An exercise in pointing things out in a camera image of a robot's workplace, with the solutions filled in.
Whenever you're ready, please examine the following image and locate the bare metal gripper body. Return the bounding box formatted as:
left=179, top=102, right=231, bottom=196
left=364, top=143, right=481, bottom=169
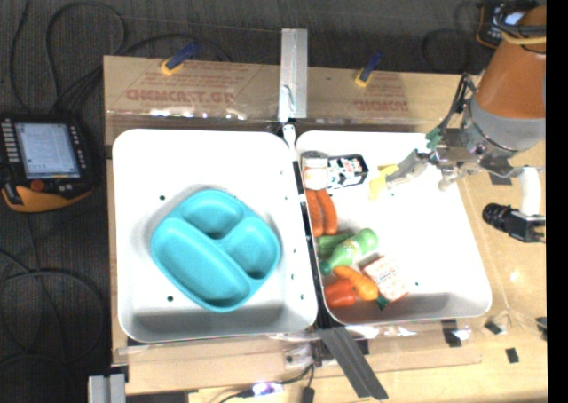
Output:
left=430, top=126, right=521, bottom=178

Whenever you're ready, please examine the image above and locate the orange carrot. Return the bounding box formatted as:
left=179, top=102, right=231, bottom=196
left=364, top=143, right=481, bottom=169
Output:
left=333, top=265, right=391, bottom=311

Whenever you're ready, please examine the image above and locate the green bottle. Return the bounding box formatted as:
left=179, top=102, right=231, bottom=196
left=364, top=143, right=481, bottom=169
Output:
left=319, top=227, right=380, bottom=277

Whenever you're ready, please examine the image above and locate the black and white carton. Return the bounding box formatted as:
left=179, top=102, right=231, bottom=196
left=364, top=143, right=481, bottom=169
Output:
left=326, top=153, right=370, bottom=191

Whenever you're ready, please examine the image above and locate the black cylinder on white bracket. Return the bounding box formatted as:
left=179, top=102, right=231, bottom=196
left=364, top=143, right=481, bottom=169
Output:
left=482, top=165, right=548, bottom=244

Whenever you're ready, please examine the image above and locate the brown cardboard board, red print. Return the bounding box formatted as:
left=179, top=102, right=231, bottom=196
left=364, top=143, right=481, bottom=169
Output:
left=102, top=54, right=548, bottom=396

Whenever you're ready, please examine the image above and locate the green cucumber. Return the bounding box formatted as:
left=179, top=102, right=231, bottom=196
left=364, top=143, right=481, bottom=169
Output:
left=315, top=232, right=355, bottom=259

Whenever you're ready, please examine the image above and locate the yellow banana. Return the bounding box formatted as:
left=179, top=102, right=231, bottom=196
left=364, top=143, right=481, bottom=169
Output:
left=367, top=163, right=401, bottom=202

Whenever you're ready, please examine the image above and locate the orange and white carton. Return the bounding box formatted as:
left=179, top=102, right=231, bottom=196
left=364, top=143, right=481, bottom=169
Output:
left=360, top=254, right=411, bottom=304

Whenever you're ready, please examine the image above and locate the red pepper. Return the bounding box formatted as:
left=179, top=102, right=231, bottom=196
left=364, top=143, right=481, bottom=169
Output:
left=323, top=278, right=359, bottom=310

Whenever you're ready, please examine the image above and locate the white plastic tray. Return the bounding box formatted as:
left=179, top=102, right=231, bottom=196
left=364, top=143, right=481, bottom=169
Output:
left=294, top=130, right=493, bottom=328
left=111, top=127, right=320, bottom=344

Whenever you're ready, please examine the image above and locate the orange sausage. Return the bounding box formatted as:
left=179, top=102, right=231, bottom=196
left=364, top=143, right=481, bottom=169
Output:
left=304, top=188, right=325, bottom=239
left=316, top=188, right=340, bottom=236

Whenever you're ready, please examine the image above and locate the blue divided plate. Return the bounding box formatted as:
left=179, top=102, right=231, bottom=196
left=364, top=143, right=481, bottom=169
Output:
left=149, top=188, right=282, bottom=314

